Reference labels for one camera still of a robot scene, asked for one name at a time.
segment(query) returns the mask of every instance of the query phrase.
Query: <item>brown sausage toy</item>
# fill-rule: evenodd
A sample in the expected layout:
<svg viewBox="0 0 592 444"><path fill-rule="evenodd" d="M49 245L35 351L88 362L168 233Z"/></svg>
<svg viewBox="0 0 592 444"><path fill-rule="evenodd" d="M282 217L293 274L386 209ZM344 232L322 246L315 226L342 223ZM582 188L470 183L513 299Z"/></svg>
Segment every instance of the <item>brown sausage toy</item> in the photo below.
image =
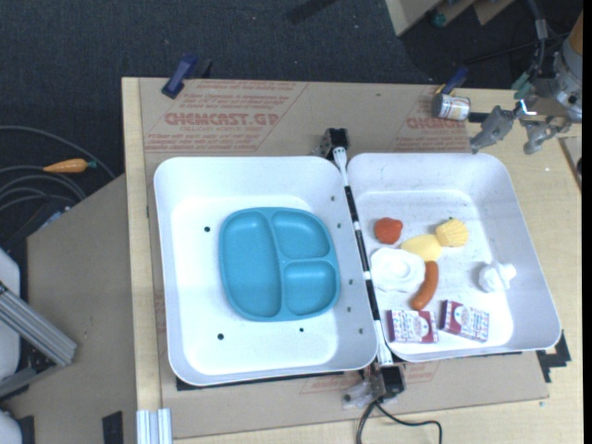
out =
<svg viewBox="0 0 592 444"><path fill-rule="evenodd" d="M432 300L438 286L438 264L433 261L425 262L425 278L410 305L415 311L421 311Z"/></svg>

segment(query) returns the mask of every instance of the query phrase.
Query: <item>black bracket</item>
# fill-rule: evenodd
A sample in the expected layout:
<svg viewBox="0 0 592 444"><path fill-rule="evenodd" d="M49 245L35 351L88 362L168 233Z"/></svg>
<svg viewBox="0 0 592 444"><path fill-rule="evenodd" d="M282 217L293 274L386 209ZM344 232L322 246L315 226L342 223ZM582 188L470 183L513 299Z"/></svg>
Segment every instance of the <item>black bracket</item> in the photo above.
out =
<svg viewBox="0 0 592 444"><path fill-rule="evenodd" d="M561 337L559 341L557 342L557 344L555 344L555 353L536 351L536 355L538 357L540 368L543 371L543 376L545 377L546 383L551 382L550 369L552 367L567 366L567 363L572 360L570 351L567 348L567 342L565 341L563 331L561 332Z"/></svg>

